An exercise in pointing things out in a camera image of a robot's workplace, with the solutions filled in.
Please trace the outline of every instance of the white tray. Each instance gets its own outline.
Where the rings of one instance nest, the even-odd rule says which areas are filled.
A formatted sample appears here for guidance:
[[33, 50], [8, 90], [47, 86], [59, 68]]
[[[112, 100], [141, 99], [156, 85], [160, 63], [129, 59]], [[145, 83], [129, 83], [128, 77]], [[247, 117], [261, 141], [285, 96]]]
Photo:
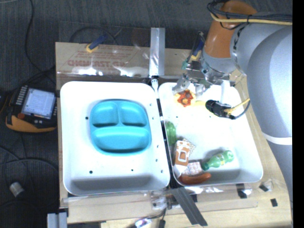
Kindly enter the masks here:
[[[98, 102], [131, 100], [148, 115], [151, 145], [126, 156], [105, 155], [91, 142], [89, 119]], [[141, 83], [68, 82], [60, 91], [63, 183], [74, 195], [161, 190], [170, 181], [160, 115], [151, 87]]]
[[[177, 137], [186, 138], [196, 146], [189, 160], [208, 161], [212, 155], [225, 150], [231, 150], [235, 156], [230, 163], [210, 168], [207, 172], [211, 173], [211, 178], [197, 186], [259, 181], [263, 176], [263, 167], [246, 116], [230, 120], [215, 116], [205, 107], [205, 102], [210, 99], [221, 100], [221, 86], [213, 85], [204, 92], [203, 104], [184, 107], [174, 101], [172, 88], [175, 85], [164, 83], [159, 87], [161, 108], [164, 120], [174, 124]], [[192, 84], [189, 89], [195, 92]], [[234, 87], [226, 88], [224, 96], [223, 103], [231, 106], [241, 103]], [[233, 115], [243, 111], [244, 108], [240, 107]]]

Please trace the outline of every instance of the gray carpet floor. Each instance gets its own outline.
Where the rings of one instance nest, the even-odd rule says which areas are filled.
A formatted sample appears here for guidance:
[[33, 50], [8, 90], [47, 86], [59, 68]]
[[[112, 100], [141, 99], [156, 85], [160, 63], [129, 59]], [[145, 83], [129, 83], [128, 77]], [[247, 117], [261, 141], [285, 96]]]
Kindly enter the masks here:
[[[40, 71], [37, 86], [54, 88], [55, 42], [70, 41], [81, 26], [166, 28], [167, 48], [191, 49], [197, 32], [208, 33], [212, 0], [0, 0], [0, 90], [12, 91]], [[257, 11], [292, 14], [293, 0], [242, 0]], [[80, 30], [73, 42], [92, 41], [93, 29]], [[46, 228], [58, 209], [57, 131], [18, 133], [0, 116], [0, 227]], [[22, 184], [29, 199], [9, 190]]]

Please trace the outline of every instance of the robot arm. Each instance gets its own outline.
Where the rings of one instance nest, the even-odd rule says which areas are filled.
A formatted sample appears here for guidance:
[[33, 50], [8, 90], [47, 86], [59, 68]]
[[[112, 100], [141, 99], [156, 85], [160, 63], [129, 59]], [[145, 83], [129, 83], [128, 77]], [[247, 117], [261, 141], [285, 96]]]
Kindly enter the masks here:
[[188, 63], [173, 93], [194, 83], [202, 94], [236, 68], [247, 76], [250, 102], [286, 181], [293, 216], [292, 16], [258, 13], [235, 0], [214, 0], [208, 9], [214, 21], [200, 61]]

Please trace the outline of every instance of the toy sausage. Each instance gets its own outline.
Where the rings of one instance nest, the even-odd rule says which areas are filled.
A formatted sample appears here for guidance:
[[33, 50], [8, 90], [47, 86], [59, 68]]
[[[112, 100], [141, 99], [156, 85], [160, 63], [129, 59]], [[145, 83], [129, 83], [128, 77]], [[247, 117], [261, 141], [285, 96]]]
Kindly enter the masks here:
[[179, 177], [179, 181], [186, 185], [195, 185], [195, 184], [201, 184], [208, 179], [210, 179], [211, 174], [209, 172], [204, 172], [201, 175], [196, 176], [188, 176], [188, 175], [181, 175]]

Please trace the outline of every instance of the yellow cable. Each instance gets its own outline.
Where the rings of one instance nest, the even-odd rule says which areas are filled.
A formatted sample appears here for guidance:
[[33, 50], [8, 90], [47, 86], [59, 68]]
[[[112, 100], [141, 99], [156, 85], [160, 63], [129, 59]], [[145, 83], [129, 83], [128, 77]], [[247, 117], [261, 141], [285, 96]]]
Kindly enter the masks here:
[[219, 19], [215, 17], [212, 13], [211, 17], [217, 22], [223, 23], [263, 23], [263, 24], [277, 24], [277, 25], [292, 25], [292, 22], [286, 21], [276, 21], [276, 20], [267, 20], [267, 19]]
[[236, 105], [235, 107], [232, 107], [232, 108], [229, 108], [229, 109], [225, 109], [224, 112], [226, 112], [227, 115], [231, 115], [234, 110], [236, 110], [237, 108], [239, 108], [241, 105], [246, 104], [248, 101], [250, 101], [250, 98], [247, 98], [245, 101], [243, 101], [242, 103]]

